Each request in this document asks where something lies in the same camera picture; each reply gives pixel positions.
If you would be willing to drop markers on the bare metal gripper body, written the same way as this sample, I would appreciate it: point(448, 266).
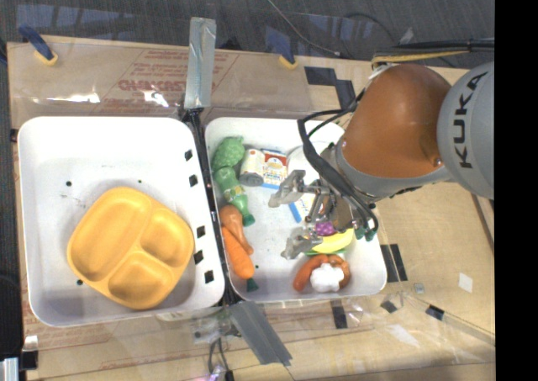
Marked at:
point(336, 211)

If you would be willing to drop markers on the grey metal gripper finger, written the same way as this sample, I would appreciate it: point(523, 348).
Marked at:
point(289, 188)
point(300, 241)

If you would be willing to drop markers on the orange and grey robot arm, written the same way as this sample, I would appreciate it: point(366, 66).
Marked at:
point(395, 123)

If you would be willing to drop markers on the purple grapes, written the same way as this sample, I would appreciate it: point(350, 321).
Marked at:
point(325, 228)

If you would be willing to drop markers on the blue and white packet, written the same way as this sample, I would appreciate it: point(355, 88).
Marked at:
point(302, 207)

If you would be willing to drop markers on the red and white carton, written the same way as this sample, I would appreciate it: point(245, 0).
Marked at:
point(275, 167)

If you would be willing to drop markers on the yellow banana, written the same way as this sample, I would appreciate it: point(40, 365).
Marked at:
point(336, 242)

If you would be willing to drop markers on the orange sausage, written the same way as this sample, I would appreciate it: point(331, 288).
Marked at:
point(304, 274)

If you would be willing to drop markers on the white plastic tray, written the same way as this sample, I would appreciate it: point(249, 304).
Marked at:
point(126, 148)
point(273, 270)

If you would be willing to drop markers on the white can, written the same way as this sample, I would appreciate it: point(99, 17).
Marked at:
point(252, 165)

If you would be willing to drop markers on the white cauliflower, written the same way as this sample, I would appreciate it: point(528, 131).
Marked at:
point(325, 278)

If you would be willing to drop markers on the green bottle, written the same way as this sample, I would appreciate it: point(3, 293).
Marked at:
point(233, 192)

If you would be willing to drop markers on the orange carrot with green stem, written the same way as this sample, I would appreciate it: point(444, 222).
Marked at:
point(239, 259)

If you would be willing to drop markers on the green broccoli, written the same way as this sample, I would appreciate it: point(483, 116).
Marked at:
point(228, 153)

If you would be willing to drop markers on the brown cardboard board red print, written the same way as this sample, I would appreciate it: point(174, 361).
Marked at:
point(269, 76)

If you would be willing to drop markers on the yellow divided plate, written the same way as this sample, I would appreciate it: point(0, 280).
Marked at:
point(126, 245)

